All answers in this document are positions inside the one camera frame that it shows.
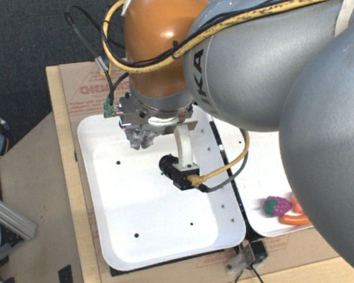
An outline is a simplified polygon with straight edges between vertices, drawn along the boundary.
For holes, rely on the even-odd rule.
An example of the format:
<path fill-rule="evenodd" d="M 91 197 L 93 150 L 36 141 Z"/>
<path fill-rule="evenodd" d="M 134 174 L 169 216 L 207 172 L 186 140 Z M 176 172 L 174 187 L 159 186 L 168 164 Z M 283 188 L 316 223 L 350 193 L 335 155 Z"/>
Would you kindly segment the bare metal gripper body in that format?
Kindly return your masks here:
<path fill-rule="evenodd" d="M 172 133 L 173 126 L 193 115 L 192 98 L 186 90 L 150 98 L 138 92 L 119 99 L 117 115 L 128 140 L 147 139 Z"/>

